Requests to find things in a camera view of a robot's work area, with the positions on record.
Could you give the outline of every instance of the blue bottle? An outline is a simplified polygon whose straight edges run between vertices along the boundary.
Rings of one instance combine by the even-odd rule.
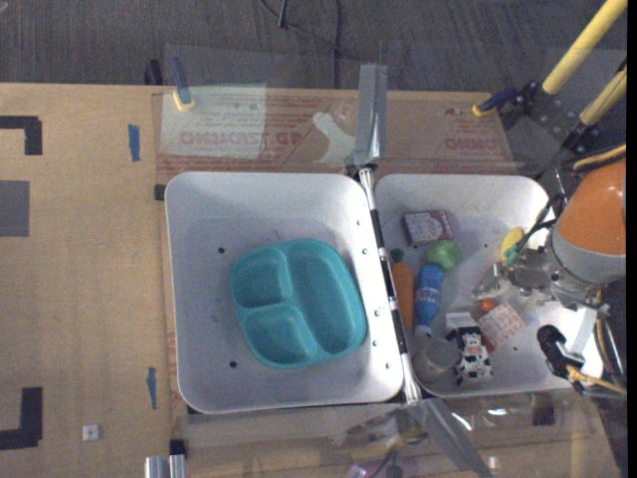
[[[418,272],[418,283],[414,296],[416,325],[429,332],[431,323],[440,312],[440,288],[445,270],[438,264],[425,264]]]

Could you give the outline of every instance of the wooden table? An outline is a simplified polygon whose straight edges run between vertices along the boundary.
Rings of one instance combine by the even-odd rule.
[[[0,451],[0,476],[139,477],[145,457],[166,456],[175,427],[184,429],[184,416],[175,423],[171,409],[163,204],[153,198],[151,100],[160,94],[157,87],[0,84],[0,116],[34,116],[43,126],[43,155],[25,155],[22,130],[0,129],[0,180],[29,186],[28,236],[0,237],[0,431],[20,425],[23,388],[41,387],[44,398],[42,439]],[[130,124],[139,130],[139,161]],[[486,408],[475,402],[453,408],[470,417]],[[561,418],[555,429],[509,427],[487,432],[477,446],[520,476],[530,476],[544,454],[554,459],[542,469],[559,467],[555,476],[618,476],[596,411],[568,405],[575,421],[567,426]],[[188,476],[261,476],[265,468],[279,470],[268,476],[342,477],[348,465],[318,469],[327,462],[322,449],[303,440],[313,415],[326,423],[308,411],[192,424]],[[84,442],[83,425],[93,423],[102,437]],[[267,442],[275,430],[288,446]],[[423,451],[410,452],[406,476],[469,476],[453,473],[435,448]],[[380,454],[374,447],[357,453]]]
[[[0,430],[19,425],[22,388],[44,397],[42,440],[0,451],[1,476],[142,476],[146,456],[168,453],[157,91],[0,85],[0,115],[39,117],[44,151],[25,155],[23,132],[0,130],[0,178],[30,187],[29,236],[0,239]],[[83,442],[92,423],[103,436]]]

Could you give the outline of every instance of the metal bracket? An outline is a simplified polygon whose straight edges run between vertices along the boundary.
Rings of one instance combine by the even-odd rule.
[[[567,350],[573,356],[582,357],[586,343],[593,334],[598,311],[592,307],[580,305],[577,308],[577,312],[582,314],[582,321],[579,325],[579,331],[577,332],[575,340],[568,346]]]
[[[528,292],[547,291],[551,286],[550,277],[544,270],[545,251],[526,248],[509,272],[509,280],[516,287]]]
[[[508,89],[474,106],[477,117],[498,111],[505,130],[527,117],[552,135],[561,147],[575,153],[586,152],[582,144],[589,136],[597,138],[597,125],[579,121],[576,111],[565,108],[562,100],[547,94],[538,82],[530,81],[521,90]]]
[[[493,474],[476,451],[464,429],[440,398],[428,398],[406,407],[411,416],[445,451],[460,471],[473,471],[480,478]]]
[[[376,164],[385,155],[387,66],[366,64],[358,80],[356,143],[346,166]]]

